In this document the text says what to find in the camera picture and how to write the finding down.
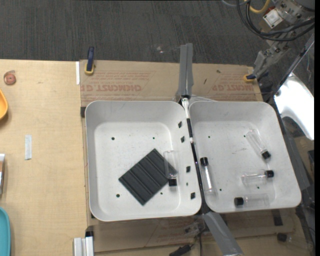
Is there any brown round disc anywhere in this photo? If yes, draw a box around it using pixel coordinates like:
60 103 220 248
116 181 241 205
3 70 17 86

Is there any black block with thin wires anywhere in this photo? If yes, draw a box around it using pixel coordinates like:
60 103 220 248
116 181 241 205
169 243 195 256

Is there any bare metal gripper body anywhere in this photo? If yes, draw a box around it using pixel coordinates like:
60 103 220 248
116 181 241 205
259 0 315 56

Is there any white plastic tray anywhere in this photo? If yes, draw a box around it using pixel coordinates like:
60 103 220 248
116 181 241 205
187 100 303 214
84 100 203 223

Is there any thin black and white rod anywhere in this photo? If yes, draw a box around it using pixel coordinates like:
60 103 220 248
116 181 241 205
181 97 205 214

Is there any orange plate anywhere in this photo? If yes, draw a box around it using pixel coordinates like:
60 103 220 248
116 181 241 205
0 88 9 121

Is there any clear plastic bottle black cap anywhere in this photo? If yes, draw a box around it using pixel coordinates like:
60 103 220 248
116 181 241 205
199 156 219 196
276 232 301 245
245 128 272 160
240 169 275 187
233 193 271 209
163 149 180 187

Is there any dark grey ribbed mat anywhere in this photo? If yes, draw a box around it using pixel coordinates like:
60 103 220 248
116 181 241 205
118 148 178 206

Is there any blue plate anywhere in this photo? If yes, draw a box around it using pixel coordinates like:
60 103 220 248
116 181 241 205
0 206 12 256

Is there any brown and grey box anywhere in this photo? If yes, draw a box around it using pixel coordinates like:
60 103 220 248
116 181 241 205
0 153 6 196

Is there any brown cardboard board red print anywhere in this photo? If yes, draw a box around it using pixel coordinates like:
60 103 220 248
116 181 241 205
79 59 305 253

